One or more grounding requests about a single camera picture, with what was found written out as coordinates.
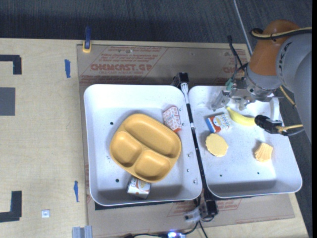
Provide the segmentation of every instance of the dark background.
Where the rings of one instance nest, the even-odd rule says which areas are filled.
[[[276,19],[312,26],[312,9],[313,0],[0,0],[0,38],[80,40],[91,26],[93,40],[227,43],[231,35],[253,50],[249,30]],[[285,125],[301,123],[286,99],[281,113]],[[296,197],[313,237],[312,145],[305,133],[290,141],[303,177]]]

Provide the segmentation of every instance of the red and white box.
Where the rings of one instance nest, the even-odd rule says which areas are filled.
[[[164,124],[169,127],[174,132],[178,132],[182,129],[182,124],[180,123],[178,109],[175,106],[170,107],[163,113]]]

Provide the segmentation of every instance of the white tray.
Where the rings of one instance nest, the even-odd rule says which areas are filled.
[[[205,139],[210,132],[205,118],[221,112],[228,113],[225,108],[215,112],[210,108],[211,101],[221,90],[225,90],[225,87],[195,86],[189,91],[197,141],[211,193],[219,198],[233,198],[298,191],[302,186],[302,177],[286,136],[270,134],[256,125],[245,127],[232,122],[232,128],[219,132],[229,145],[227,154],[215,157],[208,152]],[[232,100],[228,105],[238,110]],[[270,104],[256,101],[241,113],[270,117]],[[261,142],[273,146],[271,160],[264,163],[254,157],[254,151]]]
[[[183,93],[173,86],[107,85],[88,87],[84,93],[90,193],[103,206],[184,201],[202,191],[194,140]],[[176,164],[161,181],[152,183],[147,199],[126,193],[131,175],[110,156],[109,145],[121,123],[130,115],[143,113],[163,122],[163,112],[177,106],[184,124],[177,134],[182,151]]]

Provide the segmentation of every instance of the white square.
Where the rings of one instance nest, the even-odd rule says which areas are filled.
[[[49,218],[51,216],[50,210],[42,210],[42,218]]]

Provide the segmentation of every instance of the yellow and blue clip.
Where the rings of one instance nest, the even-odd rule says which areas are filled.
[[[91,27],[86,26],[85,40],[83,42],[83,52],[90,53],[91,51]]]

